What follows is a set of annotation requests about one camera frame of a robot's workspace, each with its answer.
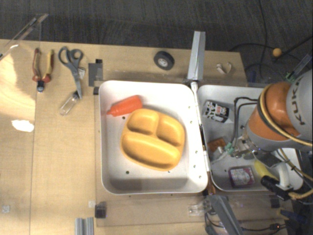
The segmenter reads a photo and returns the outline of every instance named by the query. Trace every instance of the orange object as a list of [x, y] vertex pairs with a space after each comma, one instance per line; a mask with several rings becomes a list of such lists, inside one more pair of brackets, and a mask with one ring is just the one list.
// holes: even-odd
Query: orange object
[[273, 56], [276, 57], [276, 58], [280, 57], [282, 54], [283, 54], [283, 52], [282, 52], [282, 50], [280, 48], [275, 48], [273, 50]]
[[110, 110], [107, 112], [107, 115], [112, 115], [113, 117], [125, 115], [132, 113], [134, 110], [141, 109], [142, 102], [140, 97], [135, 95], [128, 97], [114, 105], [111, 106]]
[[[265, 103], [268, 109], [268, 113], [274, 122], [288, 133], [297, 137], [300, 135], [300, 133], [298, 133], [292, 125], [286, 108], [286, 98], [290, 86], [290, 83], [287, 82], [279, 82], [271, 85], [265, 94]], [[258, 113], [257, 108], [254, 109], [249, 119], [249, 127], [254, 134], [262, 138], [275, 141], [287, 140], [286, 137], [274, 132], [264, 123]]]
[[139, 165], [168, 171], [179, 163], [184, 144], [185, 130], [176, 119], [139, 109], [125, 123], [120, 148], [126, 158]]

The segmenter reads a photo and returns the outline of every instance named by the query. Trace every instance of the pliers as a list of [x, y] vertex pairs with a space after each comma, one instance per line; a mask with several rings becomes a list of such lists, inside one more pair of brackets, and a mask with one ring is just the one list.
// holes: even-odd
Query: pliers
[[43, 92], [45, 88], [45, 83], [50, 82], [51, 80], [51, 73], [53, 70], [53, 56], [54, 56], [54, 51], [51, 50], [47, 56], [47, 69], [45, 71], [45, 75], [43, 78], [41, 78], [40, 75], [40, 70], [39, 70], [39, 60], [40, 60], [40, 50], [39, 48], [35, 49], [35, 54], [34, 54], [34, 60], [33, 60], [33, 81], [37, 82], [37, 91], [38, 92]]

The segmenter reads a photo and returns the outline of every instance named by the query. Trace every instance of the white tray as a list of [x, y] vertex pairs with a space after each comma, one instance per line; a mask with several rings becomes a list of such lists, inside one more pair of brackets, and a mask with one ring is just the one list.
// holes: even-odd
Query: white tray
[[[263, 88], [248, 88], [248, 87], [233, 87], [233, 86], [220, 86], [220, 85], [203, 85], [198, 90], [198, 98], [200, 110], [206, 100], [212, 100], [221, 103], [225, 106], [230, 106], [233, 108], [234, 99], [240, 96], [247, 96], [250, 98], [258, 98], [261, 94]], [[242, 103], [248, 103], [247, 100], [241, 100], [237, 103], [239, 106]], [[245, 106], [240, 110], [239, 115], [239, 125], [245, 126], [248, 119], [250, 118], [252, 111], [254, 110], [254, 105]], [[220, 123], [214, 120], [210, 120], [202, 117], [204, 139], [206, 143], [215, 140], [217, 138], [223, 137], [227, 142], [230, 141], [230, 137], [233, 131], [233, 123]], [[241, 136], [242, 129], [239, 128], [239, 135]], [[289, 159], [299, 168], [299, 160], [297, 158], [296, 151], [290, 148], [284, 148], [285, 153], [288, 155]], [[230, 156], [225, 157], [223, 160], [210, 165], [212, 180], [214, 185], [223, 191], [252, 191], [252, 190], [267, 190], [261, 185], [261, 178], [254, 168], [254, 159], [245, 160], [243, 158], [232, 158]], [[255, 178], [255, 183], [249, 185], [247, 188], [233, 188], [230, 183], [228, 170], [232, 167], [237, 166], [250, 166], [252, 173]], [[301, 188], [303, 180], [291, 170], [288, 166], [288, 173], [290, 178], [290, 183], [293, 185], [294, 189]]]
[[[106, 115], [112, 104], [139, 95], [143, 107], [177, 119], [186, 140], [179, 164], [157, 171], [135, 164], [119, 149], [123, 116]], [[182, 84], [107, 81], [99, 89], [102, 184], [113, 194], [196, 193], [207, 186], [201, 135], [192, 91]]]

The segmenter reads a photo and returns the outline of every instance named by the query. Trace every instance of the red plier handle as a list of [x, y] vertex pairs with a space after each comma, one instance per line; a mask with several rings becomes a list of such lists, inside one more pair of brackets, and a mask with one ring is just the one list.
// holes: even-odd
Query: red plier handle
[[41, 56], [40, 50], [39, 50], [39, 48], [36, 48], [35, 49], [35, 54], [34, 54], [34, 60], [33, 60], [33, 73], [34, 73], [33, 80], [35, 82], [44, 81], [45, 83], [48, 83], [51, 80], [50, 75], [51, 75], [52, 70], [53, 70], [54, 51], [51, 50], [48, 53], [48, 56], [47, 56], [47, 69], [46, 69], [45, 75], [43, 77], [41, 77], [40, 69], [39, 69], [40, 56]]

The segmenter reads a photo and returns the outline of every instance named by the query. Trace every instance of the scissor handle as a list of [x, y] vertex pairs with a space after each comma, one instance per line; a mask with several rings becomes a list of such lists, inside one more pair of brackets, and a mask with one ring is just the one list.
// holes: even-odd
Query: scissor handle
[[83, 58], [83, 53], [82, 53], [82, 51], [81, 51], [80, 49], [73, 49], [73, 50], [71, 50], [71, 51], [69, 52], [69, 56], [70, 56], [70, 59], [71, 59], [71, 62], [73, 63], [73, 65], [78, 68], [79, 62], [80, 62], [80, 60], [82, 60], [82, 58]]
[[[62, 60], [62, 57], [61, 57], [61, 54], [62, 54], [62, 52], [65, 50], [65, 57], [66, 57], [66, 59], [67, 59], [67, 62], [64, 62], [63, 60]], [[75, 66], [77, 69], [78, 69], [78, 66], [79, 66], [79, 62], [80, 62], [80, 60], [83, 58], [83, 53], [82, 53], [82, 51], [81, 50], [79, 50], [79, 49], [73, 49], [73, 50], [71, 50], [71, 51], [69, 51], [68, 50], [68, 48], [66, 47], [66, 46], [64, 46], [64, 47], [62, 47], [60, 50], [59, 50], [59, 60], [60, 60], [60, 62], [63, 64], [63, 65], [65, 65], [65, 66], [67, 66], [67, 67], [69, 67], [69, 66]]]

